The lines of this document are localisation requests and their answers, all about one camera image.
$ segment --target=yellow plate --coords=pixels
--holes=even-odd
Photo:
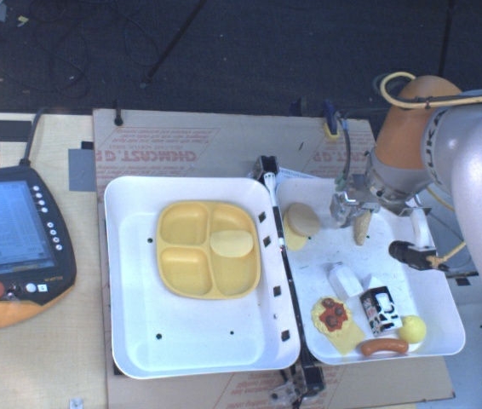
[[[180,296],[243,297],[260,281],[255,224],[234,204],[191,200],[167,206],[158,220],[157,253],[162,281]]]

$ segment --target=lemon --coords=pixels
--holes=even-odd
[[[417,315],[406,315],[402,317],[402,327],[398,333],[409,344],[420,343],[427,335],[427,325]]]

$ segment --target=blue screen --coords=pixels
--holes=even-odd
[[[26,182],[0,182],[0,274],[53,266],[49,240]]]

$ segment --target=white tray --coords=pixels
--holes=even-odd
[[[406,356],[381,352],[365,357],[358,350],[341,356],[313,325],[313,305],[321,297],[336,295],[327,277],[332,262],[350,265],[360,280],[373,274],[388,286],[401,316],[415,314],[425,321],[427,336],[421,343],[411,344],[407,356],[448,355],[461,351],[465,343],[464,328],[445,274],[436,270],[418,271],[388,253],[388,246],[394,240],[415,242],[410,218],[381,209],[372,216],[369,238],[363,245],[356,245],[352,227],[332,227],[329,207],[335,189],[332,179],[292,178],[282,181],[277,192],[283,214],[291,204],[304,203],[313,208],[321,223],[321,230],[300,250],[287,251],[311,353],[318,360],[332,365]],[[351,298],[346,305],[353,311],[353,319],[364,331],[366,339],[373,338],[359,299]],[[382,336],[398,337],[395,332],[386,332]]]
[[[300,338],[263,185],[248,178],[123,176],[109,183],[104,199],[112,354],[124,374],[145,379],[283,369],[296,362]],[[194,199],[238,205],[255,221],[261,277],[245,297],[181,297],[162,282],[156,242],[148,240],[156,238],[165,207]]]

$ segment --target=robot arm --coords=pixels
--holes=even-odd
[[[388,95],[387,78],[382,81],[383,96],[393,105],[368,157],[364,204],[374,199],[399,213],[435,183],[452,197],[482,279],[482,90],[461,92],[443,78],[393,77],[398,75],[411,81],[399,94],[404,101]],[[351,201],[348,196],[342,200]]]

